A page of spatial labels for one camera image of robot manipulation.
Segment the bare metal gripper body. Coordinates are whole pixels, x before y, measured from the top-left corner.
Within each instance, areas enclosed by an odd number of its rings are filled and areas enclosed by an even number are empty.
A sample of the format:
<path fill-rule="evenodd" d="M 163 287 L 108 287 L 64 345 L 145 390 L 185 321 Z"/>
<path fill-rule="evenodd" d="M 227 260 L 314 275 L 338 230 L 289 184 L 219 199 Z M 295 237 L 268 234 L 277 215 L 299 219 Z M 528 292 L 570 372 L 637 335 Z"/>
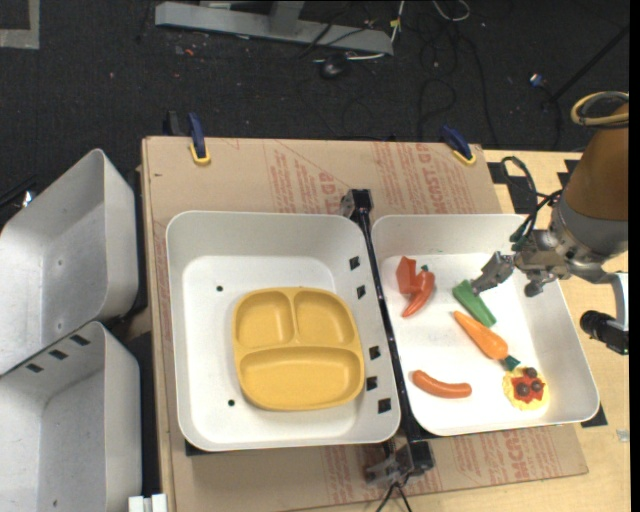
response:
<path fill-rule="evenodd" d="M 530 281 L 566 279 L 570 271 L 556 251 L 556 239 L 546 230 L 534 229 L 513 245 L 515 267 Z"/>

